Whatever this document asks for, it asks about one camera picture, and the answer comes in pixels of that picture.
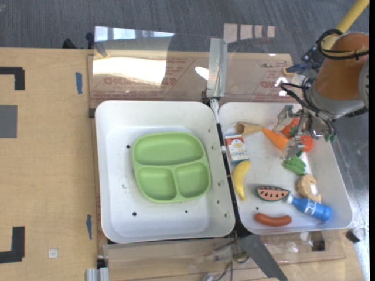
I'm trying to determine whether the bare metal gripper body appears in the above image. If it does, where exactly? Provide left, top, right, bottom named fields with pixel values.
left=294, top=109, right=329, bottom=142

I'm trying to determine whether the orange tomato with green stem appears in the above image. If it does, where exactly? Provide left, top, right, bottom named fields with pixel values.
left=282, top=117, right=302, bottom=138

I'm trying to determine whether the red round fruit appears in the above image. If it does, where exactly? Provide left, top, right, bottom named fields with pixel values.
left=299, top=134, right=315, bottom=153

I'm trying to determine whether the green pea pod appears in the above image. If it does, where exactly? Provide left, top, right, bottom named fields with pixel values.
left=282, top=154, right=308, bottom=176

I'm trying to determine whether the orange carrot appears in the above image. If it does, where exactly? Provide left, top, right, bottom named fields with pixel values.
left=261, top=127, right=291, bottom=151

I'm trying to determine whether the white plastic tray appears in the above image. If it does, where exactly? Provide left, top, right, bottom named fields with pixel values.
left=94, top=100, right=236, bottom=244
left=218, top=101, right=354, bottom=235

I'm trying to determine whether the tan waffle cone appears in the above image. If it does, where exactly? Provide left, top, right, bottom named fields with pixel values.
left=234, top=122, right=264, bottom=136

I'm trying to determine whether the tan croissant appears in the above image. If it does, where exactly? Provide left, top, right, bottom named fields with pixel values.
left=295, top=173, right=322, bottom=203

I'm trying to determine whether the watermelon slice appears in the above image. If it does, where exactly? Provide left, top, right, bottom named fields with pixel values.
left=254, top=185, right=291, bottom=203

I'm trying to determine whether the small white and red carton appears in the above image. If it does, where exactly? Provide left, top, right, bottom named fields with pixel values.
left=224, top=133, right=251, bottom=165

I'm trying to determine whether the yellow banana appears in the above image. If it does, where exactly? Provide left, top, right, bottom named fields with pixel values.
left=231, top=159, right=253, bottom=202

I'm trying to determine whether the blue bottle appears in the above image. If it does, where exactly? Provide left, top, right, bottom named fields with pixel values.
left=285, top=194, right=333, bottom=222

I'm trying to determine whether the red sausage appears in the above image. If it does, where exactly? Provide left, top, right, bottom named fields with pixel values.
left=254, top=212, right=293, bottom=227

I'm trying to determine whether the brown cardboard board red print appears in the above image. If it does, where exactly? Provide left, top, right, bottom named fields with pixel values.
left=87, top=52, right=357, bottom=265

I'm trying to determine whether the green divided plate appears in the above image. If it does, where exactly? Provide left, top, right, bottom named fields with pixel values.
left=131, top=131, right=212, bottom=204

